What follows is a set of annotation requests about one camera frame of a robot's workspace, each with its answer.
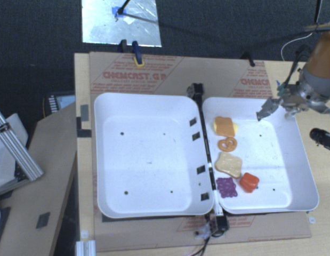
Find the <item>empty white tray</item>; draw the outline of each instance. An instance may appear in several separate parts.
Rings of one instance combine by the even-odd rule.
[[[222,207],[234,214],[306,211],[315,209],[319,196],[302,144],[295,118],[285,119],[280,106],[269,117],[257,121],[256,111],[265,100],[208,98],[203,103],[211,159],[219,158],[218,141],[213,122],[217,116],[230,117],[239,130],[237,148],[231,152],[243,160],[242,174],[248,172],[260,179],[258,189],[246,193],[234,179],[237,197],[222,198]],[[214,170],[215,178],[229,177]]]
[[[94,104],[98,205],[111,218],[198,215],[213,206],[197,105],[105,93]]]

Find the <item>toy food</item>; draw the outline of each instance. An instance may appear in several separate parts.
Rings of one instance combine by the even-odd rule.
[[[237,147],[237,140],[235,138],[226,138],[218,142],[218,148],[222,151],[233,151]]]
[[[242,174],[242,160],[229,153],[221,152],[214,167],[217,171],[227,173],[233,178],[240,178]]]
[[[257,187],[260,179],[250,173],[245,173],[240,179],[239,184],[241,187],[248,193],[252,193],[253,190]]]
[[[222,198],[236,197],[238,195],[236,192],[236,184],[234,183],[232,177],[218,178],[216,183]]]
[[[213,122],[213,127],[217,135],[222,135],[224,137],[235,136],[234,125],[229,117],[216,117]]]

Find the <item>toy bread slice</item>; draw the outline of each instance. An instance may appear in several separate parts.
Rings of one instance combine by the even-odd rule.
[[[226,152],[220,153],[214,167],[217,171],[227,173],[233,178],[240,178],[242,174],[242,160]]]
[[[217,135],[222,135],[224,137],[235,136],[234,125],[232,119],[229,117],[216,117],[213,127]]]

